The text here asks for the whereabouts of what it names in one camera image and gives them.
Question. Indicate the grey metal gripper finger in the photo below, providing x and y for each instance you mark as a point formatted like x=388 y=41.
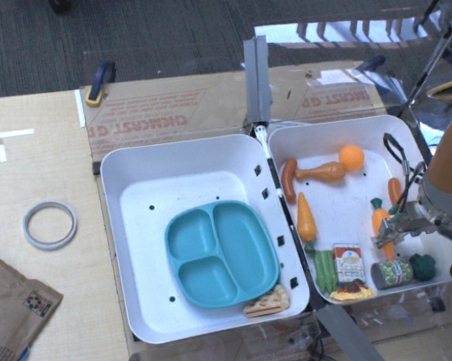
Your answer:
x=389 y=226
x=384 y=240

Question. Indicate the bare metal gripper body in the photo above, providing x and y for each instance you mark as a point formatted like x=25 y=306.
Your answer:
x=415 y=221

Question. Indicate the small orange carrot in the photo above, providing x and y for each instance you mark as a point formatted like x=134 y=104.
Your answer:
x=378 y=217

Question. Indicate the green and white can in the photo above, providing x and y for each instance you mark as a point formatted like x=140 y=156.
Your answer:
x=393 y=273

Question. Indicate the short orange sausage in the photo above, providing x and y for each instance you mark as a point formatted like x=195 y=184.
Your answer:
x=394 y=190

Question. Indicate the red and white carton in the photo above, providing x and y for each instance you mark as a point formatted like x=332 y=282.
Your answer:
x=348 y=262

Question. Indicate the white plastic tray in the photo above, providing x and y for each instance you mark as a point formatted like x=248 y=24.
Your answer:
x=345 y=209
x=151 y=268

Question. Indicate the green broccoli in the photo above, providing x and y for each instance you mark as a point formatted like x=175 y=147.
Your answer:
x=423 y=267

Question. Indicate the yellow spaghetti toy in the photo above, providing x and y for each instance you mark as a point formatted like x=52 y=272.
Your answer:
x=352 y=293

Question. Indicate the green beans bundle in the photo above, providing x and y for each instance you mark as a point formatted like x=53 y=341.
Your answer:
x=325 y=271

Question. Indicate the orange ball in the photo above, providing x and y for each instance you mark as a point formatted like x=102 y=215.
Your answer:
x=352 y=157

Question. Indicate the large orange carrot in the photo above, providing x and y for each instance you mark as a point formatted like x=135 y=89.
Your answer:
x=305 y=218

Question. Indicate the brown chicken drumstick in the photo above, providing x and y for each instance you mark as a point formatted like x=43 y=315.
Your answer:
x=326 y=172

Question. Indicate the long brown sausage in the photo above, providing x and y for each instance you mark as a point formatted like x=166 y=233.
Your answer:
x=288 y=179

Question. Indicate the toy pizza slice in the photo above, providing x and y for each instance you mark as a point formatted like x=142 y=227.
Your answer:
x=267 y=304

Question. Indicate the blue divided plate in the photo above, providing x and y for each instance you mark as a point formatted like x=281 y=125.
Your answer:
x=234 y=240

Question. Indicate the brown cardboard board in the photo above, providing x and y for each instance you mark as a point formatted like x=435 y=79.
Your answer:
x=167 y=113

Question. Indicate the white tape roll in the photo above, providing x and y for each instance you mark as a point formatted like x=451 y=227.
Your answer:
x=29 y=238

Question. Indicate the brown paper envelope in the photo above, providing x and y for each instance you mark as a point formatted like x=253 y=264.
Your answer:
x=8 y=311

